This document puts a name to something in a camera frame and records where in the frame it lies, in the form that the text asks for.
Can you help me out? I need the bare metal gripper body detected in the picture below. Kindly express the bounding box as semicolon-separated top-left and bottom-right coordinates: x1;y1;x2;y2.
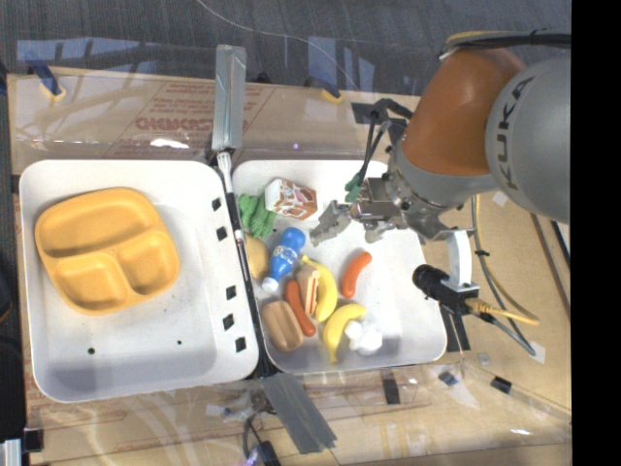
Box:
349;176;441;244

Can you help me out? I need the white and orange carton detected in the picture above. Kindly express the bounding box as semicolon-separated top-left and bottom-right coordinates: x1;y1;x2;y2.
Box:
264;177;319;221

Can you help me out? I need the blue and white bottle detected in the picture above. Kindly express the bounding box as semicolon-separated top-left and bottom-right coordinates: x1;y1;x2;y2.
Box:
261;226;308;293

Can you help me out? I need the orange sausage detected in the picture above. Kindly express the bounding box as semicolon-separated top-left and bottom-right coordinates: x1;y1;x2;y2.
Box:
282;279;318;338
339;250;374;300

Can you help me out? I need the yellow banana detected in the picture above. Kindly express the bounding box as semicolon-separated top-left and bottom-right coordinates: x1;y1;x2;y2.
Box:
300;254;340;323
321;303;369;365

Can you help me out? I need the toy sandwich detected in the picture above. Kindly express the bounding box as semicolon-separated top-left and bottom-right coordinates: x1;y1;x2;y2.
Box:
295;264;322;317

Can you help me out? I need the green toy lettuce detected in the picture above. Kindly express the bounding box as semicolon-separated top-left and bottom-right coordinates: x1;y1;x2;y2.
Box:
238;192;278;240

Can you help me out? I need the tan toy potato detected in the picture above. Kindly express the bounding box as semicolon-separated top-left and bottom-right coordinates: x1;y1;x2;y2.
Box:
243;233;271;282

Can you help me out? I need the brown toy bread roll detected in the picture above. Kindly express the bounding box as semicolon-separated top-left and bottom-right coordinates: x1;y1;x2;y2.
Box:
260;299;306;353

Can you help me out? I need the white crumpled lump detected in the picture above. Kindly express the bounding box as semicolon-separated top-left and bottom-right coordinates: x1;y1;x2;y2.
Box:
344;319;384;356

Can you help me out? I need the white plastic tray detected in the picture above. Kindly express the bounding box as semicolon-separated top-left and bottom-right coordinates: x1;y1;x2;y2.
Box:
231;158;448;376
17;158;260;404

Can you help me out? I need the brown cardboard board red print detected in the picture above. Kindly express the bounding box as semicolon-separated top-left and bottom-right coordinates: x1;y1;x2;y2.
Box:
7;65;572;466

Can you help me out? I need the yellow divided plate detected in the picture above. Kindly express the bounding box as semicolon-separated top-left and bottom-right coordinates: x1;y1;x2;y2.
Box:
33;186;182;316

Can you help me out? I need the black cylinder on white bracket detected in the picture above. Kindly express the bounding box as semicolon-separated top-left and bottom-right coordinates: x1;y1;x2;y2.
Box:
411;228;481;311

